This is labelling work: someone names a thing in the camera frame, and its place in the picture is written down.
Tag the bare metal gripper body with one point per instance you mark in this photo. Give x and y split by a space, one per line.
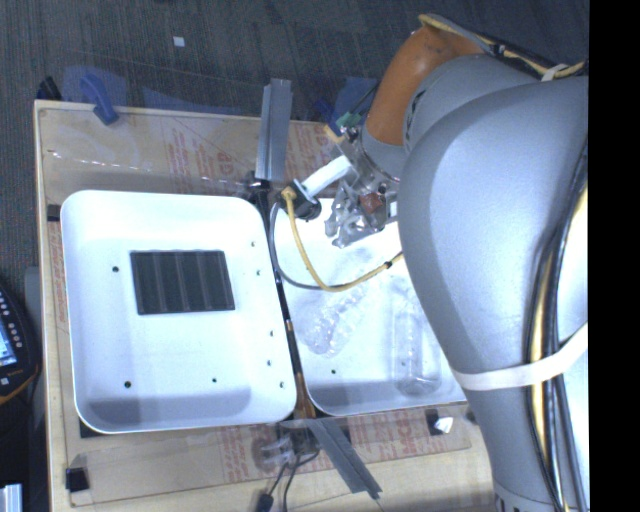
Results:
371 186

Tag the dark ribbed rectangular panel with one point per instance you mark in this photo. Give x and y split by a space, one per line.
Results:
182 282

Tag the crushed clear plastic bottle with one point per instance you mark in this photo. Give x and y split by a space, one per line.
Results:
334 320

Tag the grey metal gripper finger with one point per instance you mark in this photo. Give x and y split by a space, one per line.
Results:
339 218
356 235

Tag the brown cardboard board red print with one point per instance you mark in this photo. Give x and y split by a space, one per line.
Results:
165 465

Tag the white plastic tray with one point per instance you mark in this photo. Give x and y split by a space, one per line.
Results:
170 360
360 380

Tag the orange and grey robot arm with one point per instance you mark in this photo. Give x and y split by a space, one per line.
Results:
480 210

